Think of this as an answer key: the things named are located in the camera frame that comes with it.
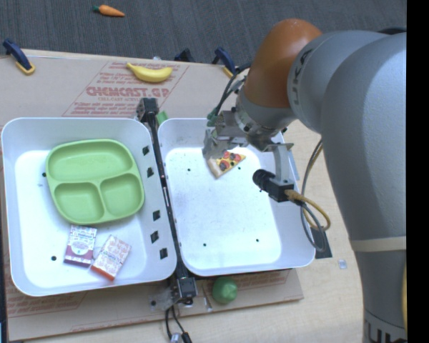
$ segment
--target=small box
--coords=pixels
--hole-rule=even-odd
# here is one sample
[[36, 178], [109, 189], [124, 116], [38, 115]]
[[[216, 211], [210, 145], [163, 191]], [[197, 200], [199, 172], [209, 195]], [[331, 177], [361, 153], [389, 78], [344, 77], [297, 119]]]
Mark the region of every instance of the small box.
[[124, 264], [131, 248], [132, 246], [128, 243], [110, 235], [91, 269], [113, 281]]
[[64, 263], [76, 264], [83, 267], [91, 265], [94, 256], [94, 244], [97, 229], [72, 225], [69, 241], [66, 245]]

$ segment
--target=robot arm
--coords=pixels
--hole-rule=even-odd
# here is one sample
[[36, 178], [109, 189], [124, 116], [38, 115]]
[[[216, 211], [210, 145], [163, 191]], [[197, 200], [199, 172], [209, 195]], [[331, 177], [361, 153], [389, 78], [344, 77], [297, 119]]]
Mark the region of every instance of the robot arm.
[[281, 21], [257, 52], [235, 112], [207, 131], [203, 151], [247, 143], [267, 151], [295, 119], [321, 134], [360, 270], [364, 342], [407, 341], [405, 78], [406, 33], [321, 34], [299, 19]]

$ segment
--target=white band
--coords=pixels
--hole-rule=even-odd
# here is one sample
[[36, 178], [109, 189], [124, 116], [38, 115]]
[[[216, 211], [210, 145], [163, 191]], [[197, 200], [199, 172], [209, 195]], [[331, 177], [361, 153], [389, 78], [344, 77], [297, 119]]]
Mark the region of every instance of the white band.
[[392, 250], [407, 249], [407, 237], [350, 240], [350, 243], [354, 252], [390, 252]]

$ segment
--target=green divided tray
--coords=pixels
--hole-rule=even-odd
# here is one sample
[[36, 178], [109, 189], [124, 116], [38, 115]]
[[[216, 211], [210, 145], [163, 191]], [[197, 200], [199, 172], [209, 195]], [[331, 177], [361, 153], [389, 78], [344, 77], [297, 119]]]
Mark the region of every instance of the green divided tray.
[[73, 224], [99, 224], [130, 216], [144, 203], [144, 189], [130, 150], [112, 139], [54, 147], [46, 177], [60, 214]]

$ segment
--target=cardboard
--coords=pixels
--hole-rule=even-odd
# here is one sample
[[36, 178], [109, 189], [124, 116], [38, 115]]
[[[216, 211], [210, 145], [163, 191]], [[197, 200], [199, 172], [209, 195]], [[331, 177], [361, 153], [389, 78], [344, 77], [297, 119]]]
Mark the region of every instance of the cardboard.
[[[0, 56], [0, 133], [10, 120], [23, 116], [82, 116], [133, 118], [142, 97], [158, 99], [169, 117], [206, 117], [219, 101], [229, 77], [219, 65], [167, 62], [122, 57], [85, 56], [25, 50], [35, 72], [26, 76], [10, 56]], [[127, 62], [152, 68], [171, 65], [171, 77], [157, 84], [144, 83], [125, 68]], [[233, 105], [234, 96], [225, 106]], [[150, 297], [166, 282], [130, 285], [48, 297], [29, 297], [13, 284], [6, 230], [6, 198], [1, 163], [1, 214], [9, 340], [18, 341], [60, 334], [127, 326], [162, 320], [164, 312]], [[199, 280], [199, 296], [184, 316], [291, 302], [303, 298], [296, 270], [234, 276], [239, 294], [221, 305], [211, 296], [212, 280]]]

